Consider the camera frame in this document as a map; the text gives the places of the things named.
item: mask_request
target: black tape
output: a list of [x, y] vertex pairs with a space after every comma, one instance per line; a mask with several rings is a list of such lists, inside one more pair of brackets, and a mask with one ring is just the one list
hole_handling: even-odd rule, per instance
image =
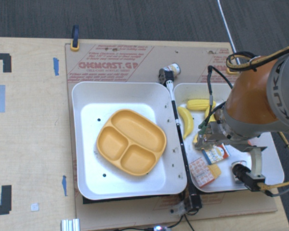
[[0, 60], [3, 60], [3, 72], [11, 73], [12, 72], [11, 55], [9, 53], [0, 53]]
[[9, 214], [12, 210], [12, 186], [1, 187], [0, 215]]

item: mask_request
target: orange compartment tray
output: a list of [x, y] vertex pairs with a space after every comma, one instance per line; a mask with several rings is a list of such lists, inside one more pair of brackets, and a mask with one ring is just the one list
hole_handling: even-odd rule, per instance
[[156, 165], [167, 141], [164, 131], [152, 121], [133, 110], [121, 109], [102, 127], [96, 143], [110, 163], [141, 176]]

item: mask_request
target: table top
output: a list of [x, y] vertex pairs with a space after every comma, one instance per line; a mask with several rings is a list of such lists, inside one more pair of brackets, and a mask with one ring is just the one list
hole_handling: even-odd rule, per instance
[[[2, 186], [12, 186], [12, 210], [0, 215], [0, 230], [59, 230], [61, 220], [76, 218], [65, 53], [65, 44], [70, 41], [0, 38], [0, 53], [12, 57], [10, 73], [3, 71], [0, 60], [0, 85], [5, 86], [5, 108], [0, 112], [0, 196]], [[230, 47], [228, 43], [215, 42], [81, 42]], [[53, 69], [54, 58], [59, 61], [59, 75]], [[195, 230], [288, 231], [281, 200], [274, 200], [277, 211], [193, 220], [191, 224]], [[36, 203], [38, 211], [32, 209]], [[183, 219], [172, 230], [191, 229]]]

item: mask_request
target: yellow corn cob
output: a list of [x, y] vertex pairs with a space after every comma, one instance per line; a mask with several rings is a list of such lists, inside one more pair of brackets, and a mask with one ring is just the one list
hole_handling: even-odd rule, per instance
[[[209, 115], [209, 106], [208, 106], [208, 108], [206, 109], [206, 112], [204, 113], [204, 117], [205, 118], [207, 118], [207, 116]], [[210, 116], [210, 119], [209, 119], [209, 122], [211, 122], [211, 121], [216, 121], [216, 119], [215, 119], [215, 117], [214, 117], [214, 114], [212, 114], [211, 116]]]
[[188, 100], [186, 103], [186, 107], [189, 110], [206, 110], [210, 105], [209, 99], [191, 99]]

